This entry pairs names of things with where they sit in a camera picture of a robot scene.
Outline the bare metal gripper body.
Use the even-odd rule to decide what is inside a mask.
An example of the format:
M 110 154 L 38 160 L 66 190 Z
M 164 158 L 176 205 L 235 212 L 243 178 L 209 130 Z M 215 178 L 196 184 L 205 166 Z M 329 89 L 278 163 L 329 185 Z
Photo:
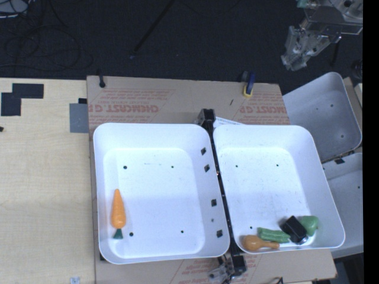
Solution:
M 358 35 L 363 29 L 363 0 L 301 0 L 301 8 L 304 30 Z

